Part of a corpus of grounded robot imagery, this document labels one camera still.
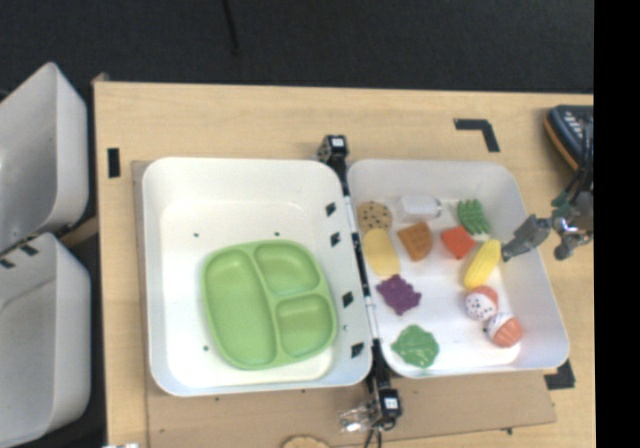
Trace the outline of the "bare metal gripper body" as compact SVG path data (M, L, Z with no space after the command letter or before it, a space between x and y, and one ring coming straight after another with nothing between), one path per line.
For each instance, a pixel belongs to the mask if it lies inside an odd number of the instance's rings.
M554 249L557 260L571 257L578 247L593 240L594 217L592 214L556 215L552 217L552 227L559 237Z

